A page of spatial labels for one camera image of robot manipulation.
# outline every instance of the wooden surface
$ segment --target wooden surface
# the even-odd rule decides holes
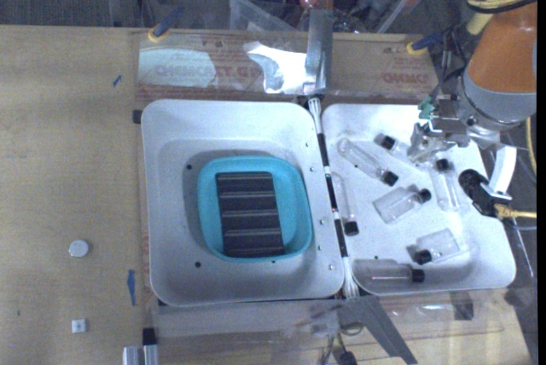
[[[139,126],[131,122],[133,32],[0,26],[2,365],[115,364],[125,346],[141,342],[143,182]],[[92,245],[85,258],[68,254],[76,239]],[[127,286],[131,269],[136,305]],[[429,328],[420,337],[411,322],[399,328],[420,363],[531,363],[512,308],[501,295],[488,303],[479,329],[463,325],[432,336]],[[88,332],[72,334],[71,321],[79,318]],[[206,343],[213,346],[214,337]],[[244,354],[238,348],[211,347],[207,362],[183,363],[272,361],[270,350],[253,361],[252,348]],[[299,357],[314,363],[317,352]],[[401,363],[373,341],[358,356]]]

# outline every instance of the blue container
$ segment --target blue container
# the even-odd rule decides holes
[[[269,172],[273,177],[282,242],[286,252],[266,258],[231,258],[224,254],[222,222],[216,175],[221,172]],[[211,160],[197,179],[199,219],[206,246],[219,258],[255,263],[292,258],[311,243],[311,211],[305,185],[298,170],[286,160],[271,156],[232,156]]]

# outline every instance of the wooden table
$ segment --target wooden table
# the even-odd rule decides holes
[[[0,26],[2,365],[115,364],[125,346],[141,343],[135,32]],[[76,239],[91,245],[84,258],[68,253]],[[410,349],[421,363],[531,363],[513,309],[501,292],[493,298],[486,309],[495,323],[482,333],[411,336]],[[72,333],[81,318],[87,332]],[[403,335],[412,330],[401,327]],[[372,358],[374,349],[360,356]],[[207,363],[252,362],[215,353]]]

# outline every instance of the blue bowl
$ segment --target blue bowl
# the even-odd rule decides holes
[[[232,258],[224,254],[216,175],[220,172],[269,172],[273,177],[282,242],[286,252],[264,258]],[[203,237],[219,258],[232,262],[265,262],[292,258],[311,243],[312,225],[305,185],[298,170],[286,160],[270,156],[232,156],[211,160],[197,179],[197,204]]]

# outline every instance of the black cap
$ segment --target black cap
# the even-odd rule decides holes
[[[421,250],[415,255],[415,261],[419,265],[428,264],[433,260],[433,255],[428,250]]]
[[[430,193],[430,191],[428,189],[421,189],[418,193],[419,195],[419,199],[421,200],[421,204],[423,203],[426,203],[427,201],[429,201],[433,195]]]
[[[358,224],[356,221],[347,221],[343,225],[343,230],[347,236],[356,236],[358,235]]]
[[[422,269],[411,270],[411,281],[414,283],[422,283],[425,281],[425,271]]]
[[[397,180],[398,180],[398,176],[394,172],[390,172],[390,171],[387,171],[381,177],[381,181],[384,184],[388,184],[389,186],[394,186],[394,183],[396,183]]]
[[[394,147],[395,143],[396,143],[396,139],[393,139],[392,137],[385,135],[385,137],[383,137],[383,140],[381,141],[380,145],[385,150],[391,150],[392,147]]]
[[[440,171],[440,172],[447,171],[447,170],[449,170],[451,168],[450,162],[447,159],[436,160],[434,165],[436,166],[436,170]]]

